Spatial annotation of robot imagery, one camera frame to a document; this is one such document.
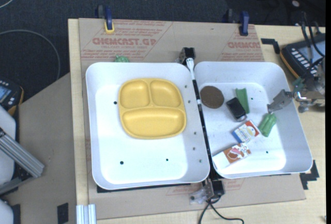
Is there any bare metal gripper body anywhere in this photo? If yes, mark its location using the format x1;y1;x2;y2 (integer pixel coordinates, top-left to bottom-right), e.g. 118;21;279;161
293;85;326;113

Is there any green flat strip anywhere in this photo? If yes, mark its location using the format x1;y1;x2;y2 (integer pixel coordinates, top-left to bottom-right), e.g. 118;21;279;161
234;87;251;114

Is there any blue and orange carton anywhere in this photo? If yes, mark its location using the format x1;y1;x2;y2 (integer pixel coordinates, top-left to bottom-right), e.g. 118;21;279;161
231;119;261;144

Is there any black pouch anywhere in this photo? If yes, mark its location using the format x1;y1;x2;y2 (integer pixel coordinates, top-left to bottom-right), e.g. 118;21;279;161
225;97;247;122

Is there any white plastic tray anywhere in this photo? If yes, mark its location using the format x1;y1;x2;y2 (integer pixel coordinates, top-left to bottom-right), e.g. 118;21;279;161
193;61;313;180
85;62;210;190

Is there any brown and white carton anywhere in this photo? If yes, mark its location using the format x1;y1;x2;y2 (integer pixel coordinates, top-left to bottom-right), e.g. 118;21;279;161
212;142;252;170

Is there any brown round biscuit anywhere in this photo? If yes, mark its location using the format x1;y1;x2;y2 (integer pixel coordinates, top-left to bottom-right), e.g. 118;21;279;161
199;85;225;110

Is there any thin black and white rod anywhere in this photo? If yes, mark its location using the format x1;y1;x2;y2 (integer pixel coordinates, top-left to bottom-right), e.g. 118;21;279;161
186;58;216;183

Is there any brown cardboard board red print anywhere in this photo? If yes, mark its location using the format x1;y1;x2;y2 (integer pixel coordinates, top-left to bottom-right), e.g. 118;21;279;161
78;18;307;220

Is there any yellow divided plate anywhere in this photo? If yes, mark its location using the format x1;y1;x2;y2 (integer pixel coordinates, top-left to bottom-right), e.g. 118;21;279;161
117;78;187;140

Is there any black block with thin wires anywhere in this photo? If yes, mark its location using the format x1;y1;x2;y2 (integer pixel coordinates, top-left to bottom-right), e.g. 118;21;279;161
178;47;197;65
190;180;225;204

